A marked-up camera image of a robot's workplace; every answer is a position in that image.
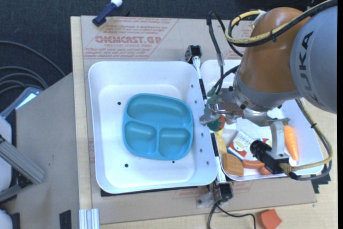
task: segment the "blue object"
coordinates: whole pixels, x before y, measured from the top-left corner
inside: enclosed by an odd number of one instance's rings
[[[123,138],[126,148],[140,157],[181,159],[193,142],[192,111],[176,98],[137,94],[125,107]]]
[[[116,10],[122,5],[122,0],[111,0],[110,3],[108,3],[105,8],[102,10],[102,12],[92,20],[92,22],[99,27],[100,25],[104,24],[106,22],[106,16],[114,16],[116,13]]]

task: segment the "toy carrot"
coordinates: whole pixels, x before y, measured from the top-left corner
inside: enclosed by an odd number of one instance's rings
[[[297,149],[297,145],[296,145],[295,131],[291,126],[285,125],[284,126],[284,132],[285,132],[286,147],[287,147],[290,155],[292,156],[292,158],[294,160],[298,161],[299,156],[298,156],[298,149]]]

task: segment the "blue stick with white tip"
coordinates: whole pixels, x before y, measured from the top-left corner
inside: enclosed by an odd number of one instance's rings
[[[122,0],[111,0],[105,8],[101,11],[101,13],[93,19],[93,23],[99,27],[100,25],[106,22],[106,16],[114,16],[116,10],[123,4]]]

